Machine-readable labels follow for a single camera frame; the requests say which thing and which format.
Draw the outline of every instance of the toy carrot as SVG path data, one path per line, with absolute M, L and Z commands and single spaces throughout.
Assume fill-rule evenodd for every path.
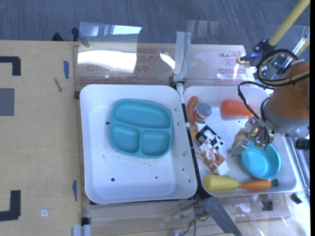
M 278 186 L 279 182 L 277 179 L 273 181 L 256 179 L 245 183 L 239 183 L 234 178 L 208 174 L 204 178 L 203 185 L 205 189 L 210 192 L 236 190 L 237 188 L 252 191 L 264 191 L 270 189 L 272 185 Z

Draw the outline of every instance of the yellow pole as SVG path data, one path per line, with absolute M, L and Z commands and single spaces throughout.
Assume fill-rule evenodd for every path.
M 289 30 L 293 23 L 298 19 L 302 12 L 306 9 L 307 6 L 311 3 L 311 0 L 300 0 L 290 14 L 286 17 L 277 31 L 269 39 L 269 44 L 271 46 L 276 46 L 284 34 Z

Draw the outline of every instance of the small can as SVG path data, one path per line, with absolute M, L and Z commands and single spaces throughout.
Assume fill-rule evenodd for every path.
M 203 123 L 204 120 L 211 114 L 212 108 L 207 103 L 200 103 L 195 111 L 193 112 L 193 115 L 195 117 L 195 121 L 198 123 Z

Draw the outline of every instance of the blue tape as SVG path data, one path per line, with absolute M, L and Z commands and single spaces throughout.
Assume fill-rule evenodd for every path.
M 75 201 L 77 201 L 77 181 L 73 180 L 73 184 L 72 184 L 72 190 L 73 190 L 73 194 L 74 194 L 74 199 Z
M 66 79 L 69 79 L 69 62 L 63 61 L 63 72 Z

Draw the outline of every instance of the gray carpet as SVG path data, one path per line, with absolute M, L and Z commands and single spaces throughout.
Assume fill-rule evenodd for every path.
M 52 40 L 59 33 L 73 40 L 80 22 L 198 31 L 193 43 L 242 44 L 247 52 L 270 38 L 299 0 L 0 0 L 0 39 Z M 215 21 L 215 31 L 193 28 Z M 292 50 L 310 26 L 310 6 L 281 44 Z M 309 57 L 307 49 L 302 58 Z

